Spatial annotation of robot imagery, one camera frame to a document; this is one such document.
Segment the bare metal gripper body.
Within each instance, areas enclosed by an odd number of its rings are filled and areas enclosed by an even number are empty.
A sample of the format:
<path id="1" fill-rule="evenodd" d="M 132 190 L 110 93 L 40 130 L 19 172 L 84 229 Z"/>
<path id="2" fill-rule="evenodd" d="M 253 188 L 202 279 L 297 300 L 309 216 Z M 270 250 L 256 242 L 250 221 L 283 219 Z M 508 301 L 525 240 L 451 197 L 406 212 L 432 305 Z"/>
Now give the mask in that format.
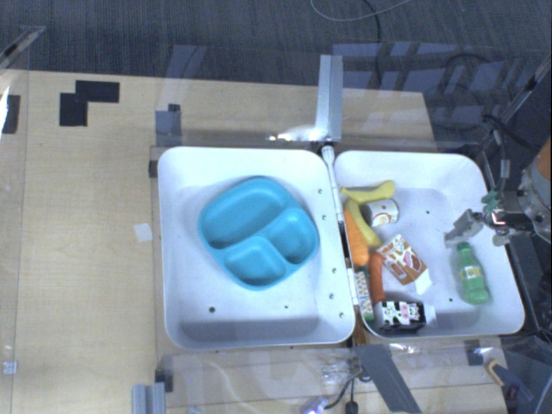
<path id="1" fill-rule="evenodd" d="M 497 236 L 547 235 L 547 169 L 525 168 L 515 191 L 507 191 L 502 170 L 496 187 L 483 198 L 486 225 Z"/>

